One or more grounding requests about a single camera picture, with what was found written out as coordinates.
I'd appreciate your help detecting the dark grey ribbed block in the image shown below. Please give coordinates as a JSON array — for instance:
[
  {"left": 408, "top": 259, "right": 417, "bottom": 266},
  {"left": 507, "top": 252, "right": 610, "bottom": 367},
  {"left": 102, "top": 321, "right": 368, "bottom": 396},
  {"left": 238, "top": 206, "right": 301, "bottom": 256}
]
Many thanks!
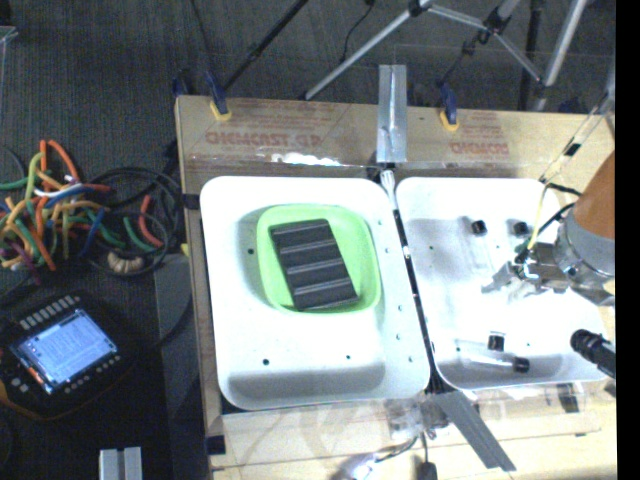
[{"left": 269, "top": 218, "right": 361, "bottom": 313}]

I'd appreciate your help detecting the black cylinder on white bracket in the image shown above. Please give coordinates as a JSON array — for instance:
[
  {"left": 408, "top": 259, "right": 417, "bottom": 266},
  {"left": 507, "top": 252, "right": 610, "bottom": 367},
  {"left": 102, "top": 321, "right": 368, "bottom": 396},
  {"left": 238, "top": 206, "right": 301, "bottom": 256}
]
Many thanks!
[{"left": 569, "top": 327, "right": 617, "bottom": 380}]

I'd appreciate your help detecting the brown cardboard board red print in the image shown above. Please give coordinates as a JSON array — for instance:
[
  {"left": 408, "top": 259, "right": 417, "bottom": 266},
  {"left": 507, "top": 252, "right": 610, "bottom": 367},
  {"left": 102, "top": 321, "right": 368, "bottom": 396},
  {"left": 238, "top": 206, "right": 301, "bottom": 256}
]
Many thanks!
[{"left": 173, "top": 94, "right": 617, "bottom": 480}]

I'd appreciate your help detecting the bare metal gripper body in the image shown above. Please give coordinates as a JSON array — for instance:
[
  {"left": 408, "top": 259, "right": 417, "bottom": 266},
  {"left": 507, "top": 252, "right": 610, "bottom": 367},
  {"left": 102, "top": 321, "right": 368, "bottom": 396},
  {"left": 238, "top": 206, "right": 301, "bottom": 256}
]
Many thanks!
[{"left": 520, "top": 242, "right": 581, "bottom": 295}]

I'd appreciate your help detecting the white plastic tray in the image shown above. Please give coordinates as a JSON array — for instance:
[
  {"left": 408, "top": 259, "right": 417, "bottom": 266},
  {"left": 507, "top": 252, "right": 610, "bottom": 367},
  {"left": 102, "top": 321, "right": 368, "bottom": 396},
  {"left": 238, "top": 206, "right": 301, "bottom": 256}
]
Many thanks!
[
  {"left": 394, "top": 175, "right": 614, "bottom": 392},
  {"left": 198, "top": 174, "right": 432, "bottom": 412}
]

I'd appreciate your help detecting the green plate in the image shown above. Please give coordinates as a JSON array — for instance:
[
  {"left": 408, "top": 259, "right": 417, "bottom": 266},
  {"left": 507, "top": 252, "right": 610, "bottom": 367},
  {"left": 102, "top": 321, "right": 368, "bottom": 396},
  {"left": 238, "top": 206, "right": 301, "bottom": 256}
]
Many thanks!
[{"left": 255, "top": 203, "right": 383, "bottom": 316}]

